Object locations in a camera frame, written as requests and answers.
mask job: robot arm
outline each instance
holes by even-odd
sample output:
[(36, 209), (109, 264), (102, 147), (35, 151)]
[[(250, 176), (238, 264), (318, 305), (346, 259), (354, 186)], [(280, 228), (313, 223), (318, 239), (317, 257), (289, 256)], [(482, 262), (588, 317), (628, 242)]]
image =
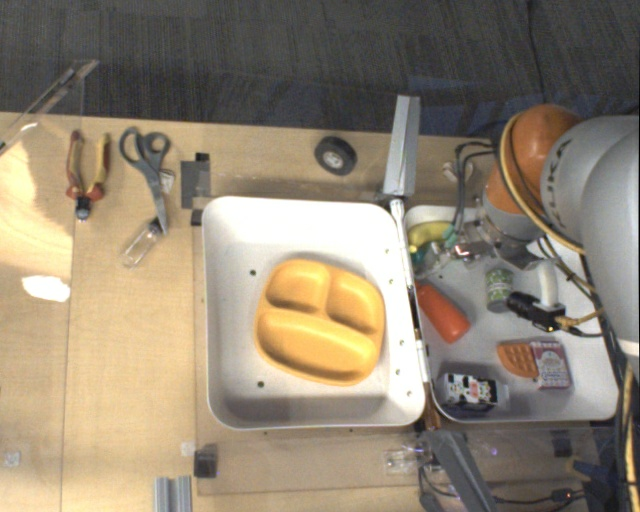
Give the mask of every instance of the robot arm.
[(483, 206), (515, 240), (544, 232), (585, 255), (606, 315), (638, 368), (638, 117), (587, 121), (554, 105), (512, 119)]

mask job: yellow plate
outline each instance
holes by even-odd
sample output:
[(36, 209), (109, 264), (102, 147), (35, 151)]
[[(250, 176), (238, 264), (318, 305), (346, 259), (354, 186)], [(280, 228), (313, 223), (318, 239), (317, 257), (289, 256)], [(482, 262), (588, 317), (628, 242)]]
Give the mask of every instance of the yellow plate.
[(254, 338), (260, 355), (304, 379), (350, 386), (375, 368), (384, 302), (366, 279), (318, 261), (275, 267), (260, 297)]

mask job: orange waffle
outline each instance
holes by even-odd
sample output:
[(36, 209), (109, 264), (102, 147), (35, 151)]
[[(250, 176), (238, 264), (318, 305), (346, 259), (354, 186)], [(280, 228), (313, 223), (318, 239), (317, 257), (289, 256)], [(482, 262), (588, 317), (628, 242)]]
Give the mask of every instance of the orange waffle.
[(498, 357), (503, 366), (518, 377), (534, 379), (539, 375), (529, 343), (501, 343)]

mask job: scissors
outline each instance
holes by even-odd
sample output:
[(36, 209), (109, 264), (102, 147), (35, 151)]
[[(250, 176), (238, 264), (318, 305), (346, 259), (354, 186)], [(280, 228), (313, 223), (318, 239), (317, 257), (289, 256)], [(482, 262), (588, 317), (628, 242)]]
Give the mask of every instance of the scissors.
[[(131, 158), (125, 149), (126, 141), (129, 137), (134, 137), (133, 147), (136, 157)], [(162, 187), (160, 182), (160, 168), (162, 159), (169, 151), (171, 141), (164, 133), (153, 132), (148, 135), (141, 135), (137, 128), (127, 128), (120, 137), (120, 154), (129, 165), (142, 173), (147, 180), (147, 185), (151, 190), (153, 202), (158, 215), (158, 222), (163, 234), (167, 234), (169, 224), (167, 210), (162, 197)]]

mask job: carpeted floor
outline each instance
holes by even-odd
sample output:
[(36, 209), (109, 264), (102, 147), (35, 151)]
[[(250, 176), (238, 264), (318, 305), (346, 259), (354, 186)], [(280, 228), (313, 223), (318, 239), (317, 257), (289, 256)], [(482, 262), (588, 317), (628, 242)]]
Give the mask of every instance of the carpeted floor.
[(640, 1), (2, 0), (0, 110), (97, 58), (87, 115), (491, 135), (554, 101), (638, 108)]

